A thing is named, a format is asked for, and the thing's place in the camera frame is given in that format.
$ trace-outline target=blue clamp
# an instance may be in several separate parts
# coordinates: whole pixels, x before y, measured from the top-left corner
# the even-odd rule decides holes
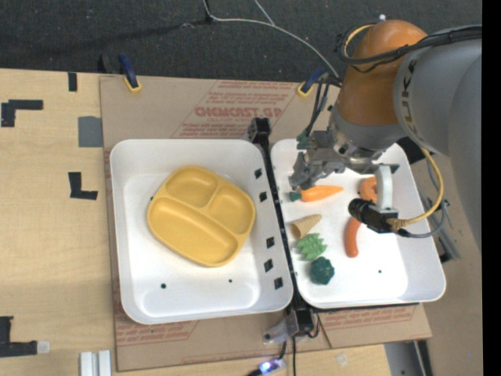
[[[142,89],[142,85],[141,82],[139,82],[139,79],[135,76],[135,71],[132,67],[131,61],[124,53],[118,55],[118,61],[120,62],[121,69],[125,74],[124,81],[129,90],[133,93],[139,92]]]
[[[307,97],[311,92],[312,92],[312,86],[317,82],[324,74],[325,70],[323,68],[318,68],[309,76],[309,78],[302,82],[298,87],[297,87],[297,94],[300,97]]]

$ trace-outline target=dark background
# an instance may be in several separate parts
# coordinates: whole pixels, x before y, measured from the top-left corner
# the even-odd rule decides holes
[[[336,37],[384,14],[427,33],[482,23],[482,0],[258,0],[275,24],[317,48],[342,76]],[[254,0],[208,0],[213,15],[266,21]],[[270,27],[205,22],[202,0],[0,0],[0,67],[118,70],[137,74],[302,81],[323,65],[305,45]]]

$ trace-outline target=toy ice cream cone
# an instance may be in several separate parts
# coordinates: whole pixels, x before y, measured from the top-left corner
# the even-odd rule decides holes
[[[293,235],[298,239],[304,237],[321,218],[322,215],[308,215],[302,219],[293,221],[291,223]]]

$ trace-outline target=white cable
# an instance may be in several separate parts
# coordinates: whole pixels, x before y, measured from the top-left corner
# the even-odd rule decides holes
[[[271,18],[269,17],[269,15],[266,13],[266,11],[261,7],[261,5],[258,3],[258,0],[254,0],[256,2],[256,4],[258,5],[258,7],[261,9],[261,11],[265,14],[265,16],[268,18],[268,20],[270,21],[269,23],[267,22],[263,22],[263,21],[258,21],[258,20],[247,20],[245,18],[218,18],[214,15],[212,15],[211,11],[209,10],[209,6],[207,4],[207,1],[206,0],[202,0],[202,2],[204,3],[204,7],[205,7],[205,12],[207,13],[207,15],[212,19],[212,20],[216,20],[216,21],[219,21],[219,22],[244,22],[244,23],[248,23],[248,24],[257,24],[257,25],[264,25],[266,27],[271,27],[273,29],[276,29],[278,31],[281,31],[283,32],[284,34],[287,34],[289,36],[291,36],[292,38],[296,39],[297,41],[299,41],[300,43],[302,43],[303,45],[306,45],[308,48],[310,48],[324,63],[325,65],[328,66],[328,68],[332,71],[332,73],[338,78],[340,79],[338,73],[336,72],[336,70],[334,70],[334,67],[329,63],[329,61],[327,61],[327,59],[322,56],[322,54],[317,50],[315,49],[312,45],[310,45],[307,41],[305,41],[304,39],[301,39],[299,38],[298,36],[296,36],[295,34],[292,34],[290,33],[289,31],[281,28],[281,27],[277,27],[275,25],[275,23],[271,20]]]

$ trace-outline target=orange sausage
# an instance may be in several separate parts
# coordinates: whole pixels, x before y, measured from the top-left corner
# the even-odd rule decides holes
[[[360,196],[366,201],[377,202],[377,184],[376,177],[364,179],[360,185]],[[357,247],[357,232],[361,226],[361,222],[355,217],[351,217],[344,232],[344,249],[349,258],[355,258],[359,254]]]

